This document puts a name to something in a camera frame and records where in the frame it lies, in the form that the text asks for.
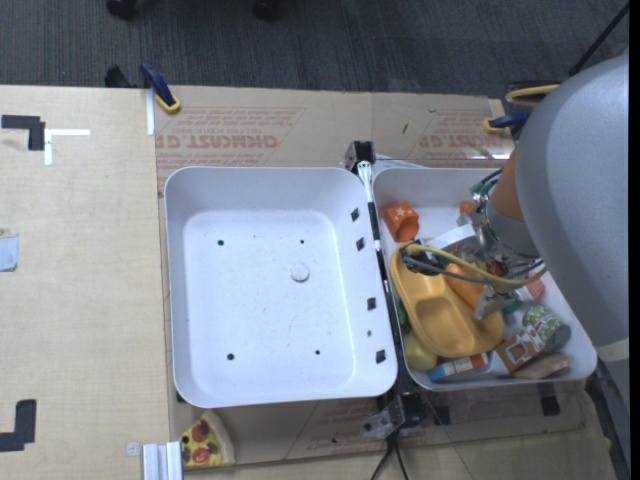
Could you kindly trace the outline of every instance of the toy pizza slice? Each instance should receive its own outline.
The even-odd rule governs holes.
[[[222,420],[207,410],[180,437],[184,469],[230,466],[235,463],[231,437]]]

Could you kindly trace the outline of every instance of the table surface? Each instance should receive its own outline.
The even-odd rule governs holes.
[[[455,107],[451,96],[416,102],[408,95],[177,90],[192,115],[169,117],[156,110],[154,137],[147,132],[144,90],[0,88],[0,114],[39,116],[50,129],[90,130],[89,136],[54,136],[52,165],[45,165],[42,151],[27,149],[26,131],[0,130],[0,229],[19,236],[17,269],[0,273],[0,433],[12,431],[18,401],[37,401],[35,442],[23,451],[0,453],[2,478],[140,478],[139,460],[127,455],[127,444],[170,439],[157,180],[179,167],[169,149],[171,140],[175,145],[172,137],[182,141],[174,149],[195,151],[184,141],[198,126],[193,116],[199,101],[227,110],[295,102],[279,106],[289,114],[269,120],[263,115],[262,124],[246,125],[254,135],[274,137],[277,145],[273,151],[254,148],[253,156],[245,150],[247,165],[285,166],[335,164],[350,141],[383,135],[394,137],[380,152],[424,156],[438,134],[420,128],[415,116],[443,102]],[[486,108],[491,115],[497,107],[487,103]],[[323,123],[324,143],[309,140],[298,147],[296,133],[311,139],[318,133],[313,130],[321,110],[333,116]],[[385,112],[399,116],[397,122]],[[227,122],[216,131],[219,125],[209,124],[209,136],[224,137],[238,127]],[[200,148],[200,157],[190,157],[194,163],[244,161],[238,148],[216,149],[215,140],[224,138],[207,140],[208,160]],[[184,155],[178,160],[186,161]],[[584,392],[575,396],[583,414],[579,428],[403,450],[407,474],[412,479],[613,480],[593,403]],[[368,479],[380,456],[248,464],[198,478]],[[379,478],[401,478],[395,457]]]

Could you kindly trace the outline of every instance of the yellow tray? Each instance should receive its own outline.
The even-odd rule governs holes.
[[[391,255],[393,286],[420,344],[441,357],[454,358],[493,350],[504,334],[500,312],[472,320],[473,308],[449,286],[444,275],[411,272],[396,249]]]

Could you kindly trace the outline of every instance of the tin can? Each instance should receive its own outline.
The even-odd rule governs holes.
[[[536,304],[522,317],[522,325],[531,325],[538,332],[548,352],[560,350],[571,338],[571,327],[560,321],[548,308]]]

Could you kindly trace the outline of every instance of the chair wheel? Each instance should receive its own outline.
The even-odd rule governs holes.
[[[278,17],[280,0],[256,0],[253,4],[253,15],[259,20],[274,21]]]
[[[107,9],[114,16],[127,20],[136,12],[136,0],[107,0]]]

